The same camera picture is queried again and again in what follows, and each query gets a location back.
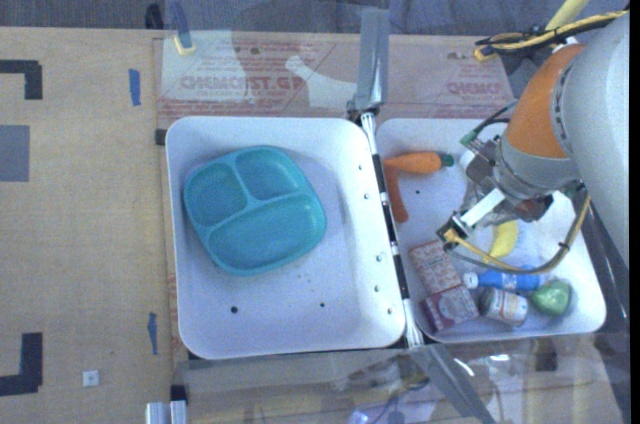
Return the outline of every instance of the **white tray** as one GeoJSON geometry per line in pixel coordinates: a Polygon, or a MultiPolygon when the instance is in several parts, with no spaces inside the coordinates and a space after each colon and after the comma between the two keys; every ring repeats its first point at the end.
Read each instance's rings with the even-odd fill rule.
{"type": "Polygon", "coordinates": [[[224,359],[380,348],[402,337],[402,300],[362,129],[341,119],[188,117],[169,129],[166,154],[178,324],[190,351],[224,359]],[[205,253],[182,190],[197,166],[257,145],[282,148],[300,166],[323,205],[327,231],[300,259],[237,277],[205,253]]]}
{"type": "MultiPolygon", "coordinates": [[[[584,239],[579,234],[567,257],[552,273],[569,280],[574,289],[575,299],[570,312],[565,316],[551,318],[530,311],[526,322],[518,328],[481,317],[438,333],[431,332],[418,306],[427,293],[413,269],[408,252],[416,246],[437,239],[436,230],[462,203],[466,178],[457,161],[465,148],[459,140],[477,125],[478,120],[393,119],[384,122],[377,132],[376,139],[382,159],[410,151],[436,150],[452,154],[456,160],[454,167],[426,176],[404,173],[398,181],[409,213],[409,220],[397,225],[398,242],[418,326],[431,338],[448,343],[578,334],[597,330],[604,323],[606,305],[584,239]]],[[[487,128],[486,137],[493,136],[502,128],[504,125],[487,128]]],[[[554,204],[540,221],[531,224],[519,222],[520,233],[516,248],[504,260],[515,265],[539,265],[557,251],[558,242],[564,240],[575,214],[571,202],[564,195],[556,193],[554,199],[554,204]]],[[[476,241],[486,240],[484,246],[488,246],[491,239],[490,231],[486,232],[489,233],[488,237],[482,237],[482,233],[478,233],[475,238],[476,241]]],[[[456,259],[454,265],[459,273],[478,269],[456,259]]]]}

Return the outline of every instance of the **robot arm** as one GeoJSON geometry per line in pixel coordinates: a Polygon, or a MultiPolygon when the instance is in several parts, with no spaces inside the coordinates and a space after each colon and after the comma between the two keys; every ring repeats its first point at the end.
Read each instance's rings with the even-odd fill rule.
{"type": "Polygon", "coordinates": [[[439,235],[537,220],[553,192],[584,185],[629,265],[629,13],[586,47],[556,50],[534,75],[504,133],[468,143],[463,208],[439,235]]]}

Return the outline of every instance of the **teal bowl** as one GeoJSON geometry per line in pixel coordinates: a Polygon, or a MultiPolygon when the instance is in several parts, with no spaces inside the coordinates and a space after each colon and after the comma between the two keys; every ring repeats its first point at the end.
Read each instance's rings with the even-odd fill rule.
{"type": "Polygon", "coordinates": [[[312,250],[327,222],[320,200],[282,150],[236,150],[196,169],[184,205],[200,241],[224,271],[264,273],[312,250]]]}

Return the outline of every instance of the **gray square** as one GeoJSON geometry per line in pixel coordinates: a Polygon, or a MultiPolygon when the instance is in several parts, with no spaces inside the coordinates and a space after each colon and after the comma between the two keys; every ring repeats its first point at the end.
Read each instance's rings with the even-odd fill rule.
{"type": "Polygon", "coordinates": [[[0,125],[0,182],[29,182],[28,125],[0,125]]]}

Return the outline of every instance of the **small white square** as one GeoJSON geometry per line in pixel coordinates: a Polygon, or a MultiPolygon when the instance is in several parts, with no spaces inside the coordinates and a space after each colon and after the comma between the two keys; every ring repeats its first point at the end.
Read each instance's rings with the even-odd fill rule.
{"type": "Polygon", "coordinates": [[[97,387],[100,385],[100,372],[84,371],[82,373],[82,385],[85,387],[97,387]]]}

